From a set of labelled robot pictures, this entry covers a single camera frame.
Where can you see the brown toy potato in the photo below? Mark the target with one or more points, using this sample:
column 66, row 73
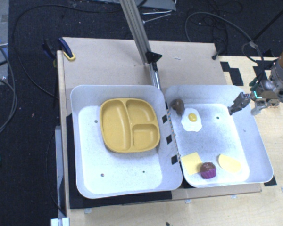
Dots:
column 178, row 105

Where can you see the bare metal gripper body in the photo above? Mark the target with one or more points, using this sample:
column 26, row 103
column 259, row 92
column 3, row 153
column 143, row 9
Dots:
column 268, row 95

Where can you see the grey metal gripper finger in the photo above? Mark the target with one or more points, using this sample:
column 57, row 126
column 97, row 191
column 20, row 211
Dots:
column 257, row 107
column 240, row 102

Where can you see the white plastic tray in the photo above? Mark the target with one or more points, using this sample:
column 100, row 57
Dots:
column 122, row 173
column 221, row 138

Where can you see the pale yellow oval slice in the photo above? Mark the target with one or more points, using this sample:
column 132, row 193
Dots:
column 228, row 163

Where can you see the yellow cheese slice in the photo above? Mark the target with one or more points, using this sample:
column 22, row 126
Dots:
column 191, row 162

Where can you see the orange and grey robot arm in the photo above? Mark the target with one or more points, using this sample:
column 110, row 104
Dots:
column 281, row 73

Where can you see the white and yellow fried egg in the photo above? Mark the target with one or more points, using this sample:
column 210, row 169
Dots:
column 191, row 123

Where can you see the thin rod between trays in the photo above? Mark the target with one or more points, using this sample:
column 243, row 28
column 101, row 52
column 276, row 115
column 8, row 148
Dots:
column 172, row 128

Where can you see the yellow divided plate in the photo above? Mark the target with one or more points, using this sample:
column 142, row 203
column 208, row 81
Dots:
column 129, row 125

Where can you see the brown cardboard board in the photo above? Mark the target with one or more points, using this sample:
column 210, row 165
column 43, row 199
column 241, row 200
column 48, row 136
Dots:
column 103, row 62

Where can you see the purple cupcake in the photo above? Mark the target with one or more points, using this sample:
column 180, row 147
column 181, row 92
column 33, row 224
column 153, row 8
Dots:
column 208, row 171

